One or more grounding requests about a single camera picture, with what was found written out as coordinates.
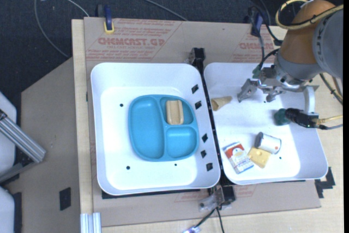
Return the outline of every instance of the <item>hole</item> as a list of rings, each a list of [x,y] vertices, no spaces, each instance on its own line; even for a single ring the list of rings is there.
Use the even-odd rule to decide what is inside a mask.
[[[191,88],[192,94],[194,94],[198,90],[198,85],[195,85],[194,87]]]
[[[206,169],[207,169],[207,171],[213,169],[213,164],[212,163],[207,163],[206,164]]]
[[[201,152],[201,156],[202,156],[202,158],[204,158],[205,156],[206,156],[206,151],[205,150],[203,150],[202,152]]]
[[[196,102],[195,103],[195,109],[197,110],[198,108],[200,108],[201,107],[201,101],[198,101],[198,102]]]
[[[208,139],[207,134],[205,134],[203,137],[201,137],[202,141],[205,143]]]

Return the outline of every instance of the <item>yellow sponge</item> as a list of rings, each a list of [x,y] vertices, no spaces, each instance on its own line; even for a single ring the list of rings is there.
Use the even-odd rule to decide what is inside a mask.
[[[258,165],[260,168],[264,168],[266,166],[270,155],[270,152],[255,147],[252,147],[248,153],[251,161]]]

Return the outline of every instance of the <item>yellow clip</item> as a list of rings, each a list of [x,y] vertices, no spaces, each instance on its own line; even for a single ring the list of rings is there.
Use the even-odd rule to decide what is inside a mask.
[[[104,22],[104,31],[106,34],[113,34],[115,29],[114,29],[114,23],[111,23],[111,30],[107,29],[107,24]]]

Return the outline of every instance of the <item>white surface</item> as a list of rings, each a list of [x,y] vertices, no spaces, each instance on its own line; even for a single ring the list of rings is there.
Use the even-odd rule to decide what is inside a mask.
[[[16,108],[1,92],[0,109],[3,110],[13,122],[16,122]],[[15,144],[0,132],[0,174],[6,172],[13,166],[15,161],[15,148]]]
[[[11,194],[0,187],[0,232],[13,233],[15,222],[15,201]]]
[[[91,85],[97,177],[105,192],[122,195],[216,185],[220,168],[197,69],[177,63],[100,63],[91,72]],[[191,88],[195,85],[199,89],[193,94]],[[129,105],[136,97],[148,94],[175,95],[192,106],[200,142],[193,156],[170,162],[150,162],[133,151],[128,135]],[[202,106],[195,110],[194,104],[198,101]],[[201,137],[205,134],[208,139],[204,143]],[[201,156],[203,150],[206,151],[204,158]],[[206,169],[208,163],[213,164],[210,171]]]
[[[204,70],[210,98],[228,95],[233,97],[229,104],[213,112],[224,173],[236,184],[323,177],[328,165],[317,130],[303,128],[294,123],[276,126],[273,120],[274,113],[280,108],[293,107],[303,110],[304,94],[287,92],[267,103],[264,102],[267,95],[258,89],[251,98],[238,102],[237,94],[246,79],[252,77],[255,67],[253,63],[211,63]],[[236,174],[223,148],[239,141],[246,152],[249,152],[259,132],[280,138],[280,151],[270,156],[264,169],[255,165],[245,172]]]

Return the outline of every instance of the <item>blue clip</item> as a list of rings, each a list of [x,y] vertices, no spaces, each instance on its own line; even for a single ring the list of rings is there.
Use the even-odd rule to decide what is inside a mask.
[[[107,34],[112,34],[114,32],[114,24],[111,18],[111,11],[108,5],[104,6],[105,22],[104,31]]]

